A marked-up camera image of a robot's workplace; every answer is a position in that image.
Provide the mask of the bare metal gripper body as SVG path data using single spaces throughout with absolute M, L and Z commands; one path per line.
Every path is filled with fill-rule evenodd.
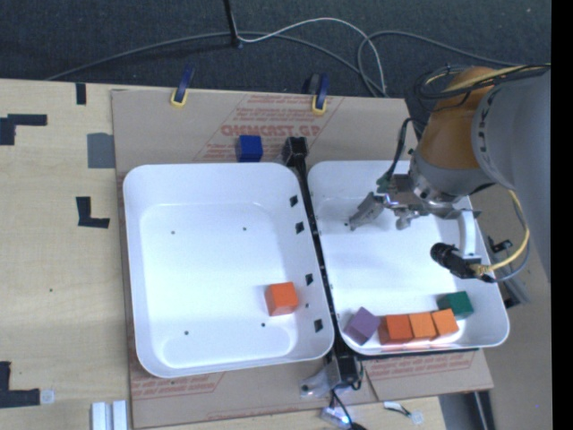
M 397 215 L 406 217 L 437 215 L 448 217 L 463 195 L 435 190 L 427 180 L 409 174 L 385 175 L 381 178 L 382 203 Z

